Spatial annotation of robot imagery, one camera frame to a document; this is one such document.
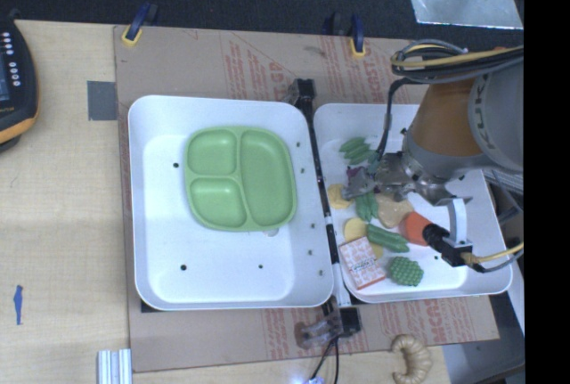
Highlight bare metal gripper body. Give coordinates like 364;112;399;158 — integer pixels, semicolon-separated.
371;151;448;201

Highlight tan toy bread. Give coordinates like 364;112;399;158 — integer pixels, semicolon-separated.
374;193;416;229

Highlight green bean bunch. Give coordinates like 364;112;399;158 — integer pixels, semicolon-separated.
354;192;380;224

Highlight yellow toy food piece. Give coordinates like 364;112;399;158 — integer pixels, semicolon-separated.
327;183;354;210

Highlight orange carrot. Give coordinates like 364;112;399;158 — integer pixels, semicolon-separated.
398;211;436;247

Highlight green pea pods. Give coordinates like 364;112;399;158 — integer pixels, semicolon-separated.
338;136;379;166

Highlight yellow round chip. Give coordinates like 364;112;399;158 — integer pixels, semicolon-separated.
343;217;369;243

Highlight long green pea pod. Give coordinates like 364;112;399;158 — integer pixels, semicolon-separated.
365;223;411;254

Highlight thin black and white rod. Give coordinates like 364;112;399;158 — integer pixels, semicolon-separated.
305;104;354;309

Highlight green textured toy vegetable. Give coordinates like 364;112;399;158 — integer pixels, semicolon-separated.
387;256;425;288

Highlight pink and white carton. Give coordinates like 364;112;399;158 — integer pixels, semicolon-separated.
338;236;387;291

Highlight green divided plate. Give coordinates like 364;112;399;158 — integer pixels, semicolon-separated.
183;125;298;233

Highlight white plastic tray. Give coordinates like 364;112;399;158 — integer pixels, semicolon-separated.
312;102;514;305
127;94;336;312

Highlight tan toy croissant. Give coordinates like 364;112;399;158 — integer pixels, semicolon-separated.
390;333;434;384

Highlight brown cardboard board red print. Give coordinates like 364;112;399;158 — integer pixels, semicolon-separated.
112;24;501;374

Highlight black cylinder on white bracket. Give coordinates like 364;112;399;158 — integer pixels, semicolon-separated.
421;196;475;270

